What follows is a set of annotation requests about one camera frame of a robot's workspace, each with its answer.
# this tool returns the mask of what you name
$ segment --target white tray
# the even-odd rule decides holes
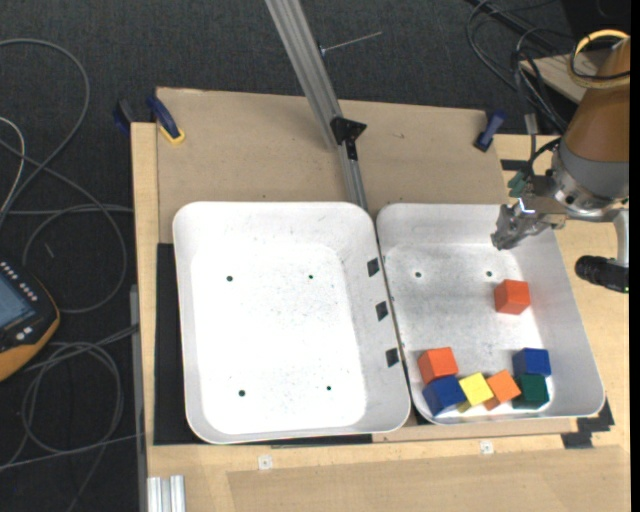
[[[555,234],[547,230],[509,251],[490,239],[499,205],[394,204],[377,218],[387,273],[416,408],[440,424],[501,419],[589,416],[604,403],[604,389],[573,297]],[[495,311],[493,289],[503,279],[529,283],[531,306],[521,315]],[[510,403],[487,411],[478,405],[433,416],[422,396],[417,359],[450,346],[459,377],[512,371],[523,347],[549,351],[549,403],[539,410]]]
[[[405,422],[407,383],[362,209],[199,202],[176,214],[173,235],[186,413],[200,438],[387,432]]]

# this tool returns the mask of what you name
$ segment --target blue cube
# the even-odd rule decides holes
[[[434,416],[464,402],[467,397],[453,375],[432,380],[423,390],[422,396]]]
[[[551,375],[549,352],[543,348],[523,348],[513,358],[513,374],[520,375]]]

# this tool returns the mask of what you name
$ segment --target cube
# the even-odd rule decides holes
[[[526,281],[505,279],[493,290],[496,311],[519,315],[531,304],[529,284]]]
[[[537,374],[549,377],[551,375],[551,363],[549,352],[543,348],[523,348],[511,358],[513,361],[513,374],[519,375]]]
[[[516,377],[522,394],[511,402],[514,409],[539,409],[549,401],[549,391],[544,375],[525,373]]]
[[[453,409],[466,400],[466,396],[453,375],[432,380],[422,390],[422,396],[434,416]]]
[[[474,405],[486,402],[493,397],[493,391],[487,384],[484,375],[480,372],[464,377],[459,381],[460,387],[467,398],[463,403],[458,405],[458,411],[465,412]]]
[[[418,358],[418,368],[425,384],[429,384],[434,379],[458,373],[458,363],[450,347],[426,350]]]
[[[518,384],[516,384],[516,381],[513,380],[513,377],[507,370],[499,371],[495,375],[487,378],[487,384],[491,388],[491,391],[493,391],[493,398],[490,398],[484,403],[488,411],[522,394]]]

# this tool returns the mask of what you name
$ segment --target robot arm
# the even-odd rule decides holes
[[[588,87],[566,133],[541,148],[509,183],[514,205],[502,205],[493,245],[511,249],[524,238],[568,219],[613,222],[618,234],[616,260],[584,256],[576,264],[580,277],[594,284],[629,291],[629,212],[620,208],[629,197],[629,124],[631,38],[616,31],[601,31],[582,40],[576,54],[595,38],[620,38],[596,77],[570,75]],[[533,173],[535,157],[553,151],[552,168],[544,176]]]

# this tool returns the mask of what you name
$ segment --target white cable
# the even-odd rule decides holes
[[[9,125],[16,132],[16,134],[18,135],[18,138],[20,139],[20,154],[24,157],[26,154],[27,145],[24,142],[24,135],[22,135],[20,128],[18,128],[18,126],[13,121],[11,121],[10,119],[7,119],[6,117],[0,116],[0,121]],[[9,200],[11,199],[11,196],[15,192],[16,187],[18,186],[18,183],[20,183],[20,178],[22,178],[23,170],[24,170],[24,158],[20,158],[20,167],[18,167],[18,173],[16,174],[16,178],[13,182],[13,185],[11,186],[11,190],[9,190],[9,193],[7,194],[7,197],[4,200],[4,203],[2,203],[2,206],[0,206],[0,213],[2,213],[4,209],[7,207],[7,203],[9,203]]]

